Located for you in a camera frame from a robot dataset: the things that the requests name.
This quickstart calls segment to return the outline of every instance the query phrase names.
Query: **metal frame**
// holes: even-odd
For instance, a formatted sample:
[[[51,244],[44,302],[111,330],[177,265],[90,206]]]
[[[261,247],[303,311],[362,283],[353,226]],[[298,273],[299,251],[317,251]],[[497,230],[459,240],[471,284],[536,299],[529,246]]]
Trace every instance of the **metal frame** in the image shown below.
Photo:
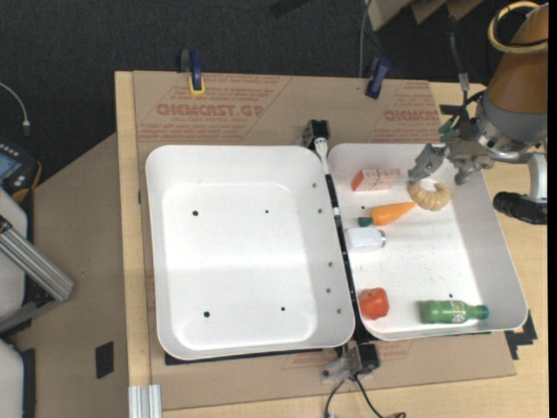
[[[128,407],[130,418],[163,418],[163,401],[158,384],[149,387],[131,386],[128,388]]]
[[[70,298],[74,282],[48,261],[11,223],[0,215],[0,251],[21,268],[52,298],[38,306],[28,302],[0,322],[0,334],[25,322],[35,314]]]

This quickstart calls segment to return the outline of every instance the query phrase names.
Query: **white object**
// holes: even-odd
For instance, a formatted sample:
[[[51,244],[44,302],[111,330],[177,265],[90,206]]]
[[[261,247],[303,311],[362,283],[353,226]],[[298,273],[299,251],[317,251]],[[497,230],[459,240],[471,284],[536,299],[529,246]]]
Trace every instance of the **white object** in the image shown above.
[[[331,173],[329,169],[329,163],[327,161],[327,154],[329,153],[329,146],[327,145],[327,140],[325,138],[315,138],[313,141],[315,145],[315,152],[319,155],[321,160],[321,165],[323,166],[323,173],[328,175]]]
[[[385,233],[374,226],[350,227],[345,230],[345,238],[349,253],[369,253],[386,243]]]
[[[389,191],[354,192],[359,169],[411,169],[423,145],[342,144],[329,153],[343,226],[379,205],[410,201],[407,180]],[[377,320],[362,318],[367,330],[381,340],[401,340],[442,334],[478,333],[520,327],[527,305],[507,249],[482,173],[456,186],[453,165],[446,161],[431,178],[449,187],[452,199],[437,212],[416,206],[400,219],[382,226],[388,244],[373,253],[349,251],[356,291],[382,287],[389,297],[389,314]],[[487,320],[459,325],[422,324],[421,300],[463,300],[487,305]]]
[[[534,201],[547,199],[547,155],[532,153],[527,164],[530,171],[529,198]]]
[[[23,360],[0,339],[0,416],[21,418],[23,413]]]
[[[0,188],[0,215],[21,235],[27,236],[27,216],[23,209]],[[25,273],[0,252],[0,322],[13,314],[23,303]]]
[[[158,338],[182,360],[336,347],[354,316],[323,167],[296,146],[147,159]]]

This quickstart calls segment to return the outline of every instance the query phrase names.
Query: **bottle label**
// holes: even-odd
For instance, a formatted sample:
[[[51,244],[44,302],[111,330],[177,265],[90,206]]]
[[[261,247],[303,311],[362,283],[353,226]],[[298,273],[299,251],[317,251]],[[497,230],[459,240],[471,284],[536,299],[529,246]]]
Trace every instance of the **bottle label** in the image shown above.
[[[451,322],[453,324],[461,324],[466,320],[466,309],[462,302],[451,301],[451,307],[453,309],[453,318]]]

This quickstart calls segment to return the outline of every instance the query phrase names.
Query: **green bottle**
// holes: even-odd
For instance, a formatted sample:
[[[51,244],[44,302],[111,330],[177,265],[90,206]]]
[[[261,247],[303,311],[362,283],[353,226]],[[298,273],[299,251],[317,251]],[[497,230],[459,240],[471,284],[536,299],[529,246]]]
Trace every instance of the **green bottle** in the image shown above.
[[[460,324],[468,319],[487,319],[485,305],[468,305],[461,300],[428,300],[420,302],[419,316],[426,324]]]

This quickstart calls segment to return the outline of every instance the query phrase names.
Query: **gray carpet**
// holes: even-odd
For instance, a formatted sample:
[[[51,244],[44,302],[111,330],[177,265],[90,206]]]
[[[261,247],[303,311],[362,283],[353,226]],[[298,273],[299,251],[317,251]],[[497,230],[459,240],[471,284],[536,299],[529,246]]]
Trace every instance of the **gray carpet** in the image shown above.
[[[0,0],[0,82],[33,123],[24,138],[19,105],[0,89],[0,137],[40,159],[47,179],[115,131],[114,71],[172,71],[183,47],[200,50],[205,71],[358,75],[364,0],[311,0],[275,17],[280,1]],[[509,1],[486,0],[459,23],[472,80],[486,82],[499,60],[485,33]],[[376,33],[368,24],[366,62],[389,57],[390,78],[455,81],[447,16],[417,25],[407,8]]]

